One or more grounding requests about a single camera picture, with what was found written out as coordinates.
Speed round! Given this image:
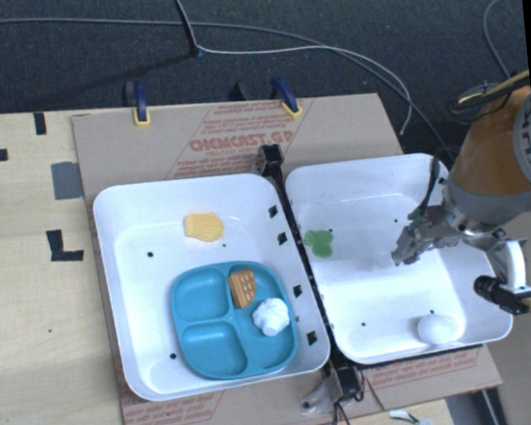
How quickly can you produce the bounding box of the brown cardboard board red print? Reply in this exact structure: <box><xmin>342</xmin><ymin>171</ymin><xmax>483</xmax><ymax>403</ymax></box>
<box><xmin>69</xmin><ymin>72</ymin><xmax>508</xmax><ymax>425</ymax></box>

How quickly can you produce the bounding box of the blue divided plate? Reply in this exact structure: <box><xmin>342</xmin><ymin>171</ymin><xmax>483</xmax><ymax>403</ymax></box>
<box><xmin>166</xmin><ymin>254</ymin><xmax>304</xmax><ymax>386</ymax></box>

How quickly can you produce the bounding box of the black cylinder on white bracket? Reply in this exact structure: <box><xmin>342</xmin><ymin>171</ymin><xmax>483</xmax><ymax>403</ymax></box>
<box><xmin>468</xmin><ymin>236</ymin><xmax>531</xmax><ymax>320</ymax></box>

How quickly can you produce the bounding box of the black block with thin wires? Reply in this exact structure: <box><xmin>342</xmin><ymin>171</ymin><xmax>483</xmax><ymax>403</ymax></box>
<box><xmin>331</xmin><ymin>360</ymin><xmax>367</xmax><ymax>402</ymax></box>
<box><xmin>253</xmin><ymin>142</ymin><xmax>288</xmax><ymax>178</ymax></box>

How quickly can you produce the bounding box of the white egg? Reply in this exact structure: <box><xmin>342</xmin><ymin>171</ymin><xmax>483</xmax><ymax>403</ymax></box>
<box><xmin>414</xmin><ymin>311</ymin><xmax>457</xmax><ymax>348</ymax></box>

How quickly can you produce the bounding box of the white plastic tray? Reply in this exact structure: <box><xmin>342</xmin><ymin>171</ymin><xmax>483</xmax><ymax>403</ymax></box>
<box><xmin>89</xmin><ymin>163</ymin><xmax>336</xmax><ymax>408</ymax></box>
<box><xmin>282</xmin><ymin>144</ymin><xmax>518</xmax><ymax>373</ymax></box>

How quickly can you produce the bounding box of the yellow ridged crisp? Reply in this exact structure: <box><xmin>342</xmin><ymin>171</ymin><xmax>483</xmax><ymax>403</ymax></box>
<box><xmin>182</xmin><ymin>208</ymin><xmax>227</xmax><ymax>247</ymax></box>

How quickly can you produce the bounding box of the green broccoli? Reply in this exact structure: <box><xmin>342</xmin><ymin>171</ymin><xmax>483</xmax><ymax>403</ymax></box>
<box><xmin>302</xmin><ymin>226</ymin><xmax>337</xmax><ymax>260</ymax></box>

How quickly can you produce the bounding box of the white cauliflower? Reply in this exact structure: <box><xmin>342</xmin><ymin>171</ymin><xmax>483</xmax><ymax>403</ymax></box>
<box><xmin>250</xmin><ymin>296</ymin><xmax>293</xmax><ymax>339</ymax></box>

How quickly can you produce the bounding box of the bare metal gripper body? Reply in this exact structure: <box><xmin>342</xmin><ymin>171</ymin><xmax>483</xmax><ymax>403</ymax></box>
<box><xmin>404</xmin><ymin>198</ymin><xmax>507</xmax><ymax>260</ymax></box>

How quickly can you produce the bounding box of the orange waffle piece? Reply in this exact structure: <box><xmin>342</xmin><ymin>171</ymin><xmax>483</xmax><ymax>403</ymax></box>
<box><xmin>226</xmin><ymin>267</ymin><xmax>261</xmax><ymax>311</ymax></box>

